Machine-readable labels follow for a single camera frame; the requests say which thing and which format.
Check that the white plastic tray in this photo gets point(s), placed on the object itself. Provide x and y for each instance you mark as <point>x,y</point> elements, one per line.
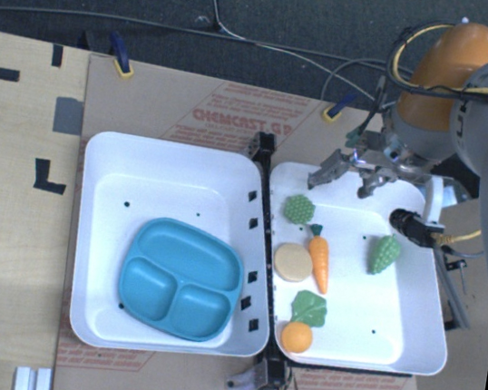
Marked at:
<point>104,236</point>
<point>390,314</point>

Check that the thin black rod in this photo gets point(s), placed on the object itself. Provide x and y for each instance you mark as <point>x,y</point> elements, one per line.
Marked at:
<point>268,248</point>

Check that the round green toy grapes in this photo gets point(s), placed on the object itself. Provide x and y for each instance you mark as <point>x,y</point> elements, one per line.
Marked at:
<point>299,209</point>

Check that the pointed green toy grapes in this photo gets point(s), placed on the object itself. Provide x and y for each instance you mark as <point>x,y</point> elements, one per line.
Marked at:
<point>382,255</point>

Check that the brown cardboard board red print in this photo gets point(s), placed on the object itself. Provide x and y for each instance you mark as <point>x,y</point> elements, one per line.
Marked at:
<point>185,102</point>

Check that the blue divided plate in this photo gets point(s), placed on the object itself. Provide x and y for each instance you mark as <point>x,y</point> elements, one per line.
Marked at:
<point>180,278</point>

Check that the orange toy orange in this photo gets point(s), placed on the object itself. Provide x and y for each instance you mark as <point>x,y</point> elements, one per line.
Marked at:
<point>296,337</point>

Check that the green toy leaf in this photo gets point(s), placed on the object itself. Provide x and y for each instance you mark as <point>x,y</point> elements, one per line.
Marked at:
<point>309,309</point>

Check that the black cylinder on white bracket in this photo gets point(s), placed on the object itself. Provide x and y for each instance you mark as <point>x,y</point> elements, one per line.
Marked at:
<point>424,218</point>

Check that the orange toy carrot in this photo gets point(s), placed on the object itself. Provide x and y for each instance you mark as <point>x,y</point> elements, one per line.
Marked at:
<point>321,259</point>

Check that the beige round biscuit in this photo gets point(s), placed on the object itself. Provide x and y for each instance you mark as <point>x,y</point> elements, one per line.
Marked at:
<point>292,262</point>

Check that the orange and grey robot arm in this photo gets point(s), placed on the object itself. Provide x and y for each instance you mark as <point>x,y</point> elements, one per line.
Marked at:
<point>477,112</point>

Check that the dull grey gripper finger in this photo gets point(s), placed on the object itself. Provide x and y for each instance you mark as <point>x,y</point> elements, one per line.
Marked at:
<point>328,170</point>
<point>372,184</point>

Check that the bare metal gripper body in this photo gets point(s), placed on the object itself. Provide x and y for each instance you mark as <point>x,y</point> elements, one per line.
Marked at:
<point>385,159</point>

